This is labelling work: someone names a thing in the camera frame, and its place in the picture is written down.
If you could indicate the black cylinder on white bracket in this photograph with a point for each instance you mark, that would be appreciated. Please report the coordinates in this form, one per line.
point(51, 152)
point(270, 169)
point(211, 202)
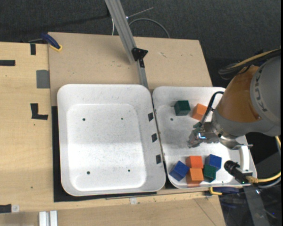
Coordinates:
point(235, 169)

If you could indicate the pale wood board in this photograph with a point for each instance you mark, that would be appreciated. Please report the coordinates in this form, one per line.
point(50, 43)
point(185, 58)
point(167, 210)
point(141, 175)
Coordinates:
point(96, 60)

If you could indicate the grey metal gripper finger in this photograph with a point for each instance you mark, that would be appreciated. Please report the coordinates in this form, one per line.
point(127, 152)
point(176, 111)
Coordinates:
point(196, 133)
point(193, 144)

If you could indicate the orange cube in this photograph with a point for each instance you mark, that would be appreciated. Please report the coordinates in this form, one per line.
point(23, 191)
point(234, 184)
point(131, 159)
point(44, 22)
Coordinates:
point(199, 111)
point(194, 161)
point(195, 175)

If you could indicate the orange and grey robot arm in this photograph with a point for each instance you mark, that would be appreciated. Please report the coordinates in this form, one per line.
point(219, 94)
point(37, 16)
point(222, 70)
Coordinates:
point(240, 102)

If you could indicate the blue cube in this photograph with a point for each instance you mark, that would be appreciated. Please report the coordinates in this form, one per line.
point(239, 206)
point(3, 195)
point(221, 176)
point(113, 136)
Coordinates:
point(179, 171)
point(213, 161)

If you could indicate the white plastic tray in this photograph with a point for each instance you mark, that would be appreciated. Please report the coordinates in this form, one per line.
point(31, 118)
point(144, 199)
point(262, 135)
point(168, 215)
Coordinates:
point(103, 145)
point(177, 135)

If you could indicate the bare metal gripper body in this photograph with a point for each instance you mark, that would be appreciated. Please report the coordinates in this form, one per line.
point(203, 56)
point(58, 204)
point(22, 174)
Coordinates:
point(211, 134)

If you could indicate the green cube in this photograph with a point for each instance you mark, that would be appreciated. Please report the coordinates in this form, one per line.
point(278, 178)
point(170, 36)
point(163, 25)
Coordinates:
point(182, 107)
point(210, 172)

